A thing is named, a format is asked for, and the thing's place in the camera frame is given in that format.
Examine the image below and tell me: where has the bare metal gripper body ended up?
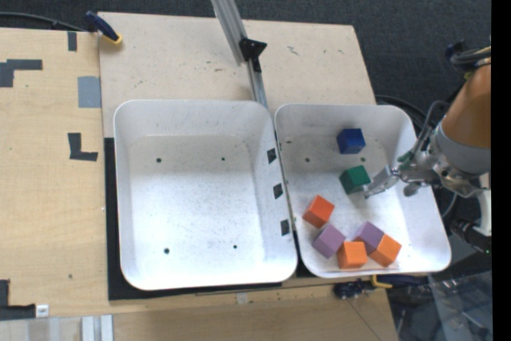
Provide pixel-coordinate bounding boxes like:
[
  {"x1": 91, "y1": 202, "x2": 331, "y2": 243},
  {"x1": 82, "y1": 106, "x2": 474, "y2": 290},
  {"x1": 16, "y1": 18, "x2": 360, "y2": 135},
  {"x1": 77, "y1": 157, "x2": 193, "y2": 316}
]
[{"x1": 398, "y1": 149, "x2": 487, "y2": 200}]

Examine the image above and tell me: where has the green cube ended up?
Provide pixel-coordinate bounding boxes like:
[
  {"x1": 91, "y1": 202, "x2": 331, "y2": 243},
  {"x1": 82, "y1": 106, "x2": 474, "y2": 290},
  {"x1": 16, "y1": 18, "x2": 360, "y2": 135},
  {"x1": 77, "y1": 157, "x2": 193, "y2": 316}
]
[{"x1": 339, "y1": 165, "x2": 373, "y2": 196}]

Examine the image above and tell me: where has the purple cube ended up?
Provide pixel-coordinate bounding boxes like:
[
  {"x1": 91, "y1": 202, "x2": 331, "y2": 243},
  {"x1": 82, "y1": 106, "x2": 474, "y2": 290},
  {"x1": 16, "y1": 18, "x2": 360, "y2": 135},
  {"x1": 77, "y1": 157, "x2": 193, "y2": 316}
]
[
  {"x1": 311, "y1": 223, "x2": 347, "y2": 260},
  {"x1": 352, "y1": 220, "x2": 386, "y2": 255}
]

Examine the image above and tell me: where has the blue cube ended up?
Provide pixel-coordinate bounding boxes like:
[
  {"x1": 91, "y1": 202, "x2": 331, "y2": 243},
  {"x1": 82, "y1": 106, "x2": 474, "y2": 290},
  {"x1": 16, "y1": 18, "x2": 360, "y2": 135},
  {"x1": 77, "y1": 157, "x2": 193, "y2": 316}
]
[{"x1": 335, "y1": 127, "x2": 366, "y2": 155}]

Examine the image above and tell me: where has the white plastic tray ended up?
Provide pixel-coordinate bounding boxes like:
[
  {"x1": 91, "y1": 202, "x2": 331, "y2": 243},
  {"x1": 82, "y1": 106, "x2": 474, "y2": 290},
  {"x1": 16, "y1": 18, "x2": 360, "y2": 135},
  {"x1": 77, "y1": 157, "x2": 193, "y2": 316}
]
[
  {"x1": 113, "y1": 99, "x2": 299, "y2": 291},
  {"x1": 274, "y1": 103, "x2": 453, "y2": 280}
]

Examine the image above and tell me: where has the orange cube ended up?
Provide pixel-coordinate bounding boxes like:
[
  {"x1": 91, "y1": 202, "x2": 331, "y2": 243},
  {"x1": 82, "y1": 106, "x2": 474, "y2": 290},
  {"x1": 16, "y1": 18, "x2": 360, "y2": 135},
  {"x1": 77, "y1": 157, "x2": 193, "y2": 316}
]
[
  {"x1": 335, "y1": 240, "x2": 369, "y2": 270},
  {"x1": 368, "y1": 233, "x2": 403, "y2": 268},
  {"x1": 301, "y1": 194, "x2": 336, "y2": 229}
]

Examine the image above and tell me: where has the pale wood board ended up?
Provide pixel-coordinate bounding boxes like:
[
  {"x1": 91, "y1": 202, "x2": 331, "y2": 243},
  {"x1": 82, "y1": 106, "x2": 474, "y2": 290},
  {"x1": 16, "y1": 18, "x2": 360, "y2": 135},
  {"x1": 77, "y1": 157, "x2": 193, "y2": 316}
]
[{"x1": 97, "y1": 11, "x2": 401, "y2": 307}]

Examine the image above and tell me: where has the black cylinder on white bracket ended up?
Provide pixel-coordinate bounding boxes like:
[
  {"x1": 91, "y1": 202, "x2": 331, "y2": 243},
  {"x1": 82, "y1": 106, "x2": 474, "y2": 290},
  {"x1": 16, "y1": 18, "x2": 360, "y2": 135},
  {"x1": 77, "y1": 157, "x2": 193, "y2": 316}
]
[{"x1": 450, "y1": 172, "x2": 493, "y2": 255}]

